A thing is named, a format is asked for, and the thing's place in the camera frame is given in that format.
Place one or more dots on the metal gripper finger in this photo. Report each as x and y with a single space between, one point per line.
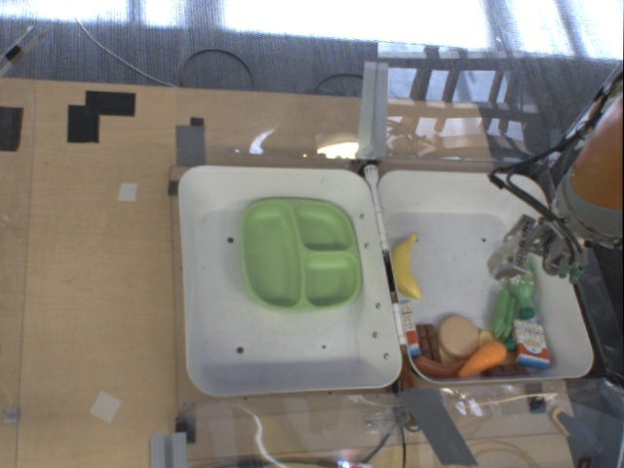
504 263
520 229

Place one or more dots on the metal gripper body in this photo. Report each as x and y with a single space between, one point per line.
550 246

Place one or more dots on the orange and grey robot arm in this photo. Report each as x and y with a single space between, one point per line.
599 164

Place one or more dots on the green pea pod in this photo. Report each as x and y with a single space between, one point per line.
502 315

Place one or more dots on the white plastic tray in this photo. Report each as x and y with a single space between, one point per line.
214 339
453 203

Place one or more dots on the small yellow toy food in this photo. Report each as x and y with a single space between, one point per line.
485 337

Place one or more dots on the white carton with colourful print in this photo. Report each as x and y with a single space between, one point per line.
532 344

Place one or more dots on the tan round biscuit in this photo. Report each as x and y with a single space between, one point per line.
458 335

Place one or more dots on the orange carrot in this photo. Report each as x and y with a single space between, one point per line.
482 359

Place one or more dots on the yellow banana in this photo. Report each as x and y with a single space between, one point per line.
404 268

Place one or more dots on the dark brown chocolate bar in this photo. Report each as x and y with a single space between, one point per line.
507 371

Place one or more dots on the red, white and blue carton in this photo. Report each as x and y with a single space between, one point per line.
411 332

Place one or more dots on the red-brown sausage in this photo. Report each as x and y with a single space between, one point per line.
436 367

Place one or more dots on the thin black and white rod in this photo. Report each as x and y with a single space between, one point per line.
379 217

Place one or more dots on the green divided plate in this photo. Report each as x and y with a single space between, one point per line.
273 256

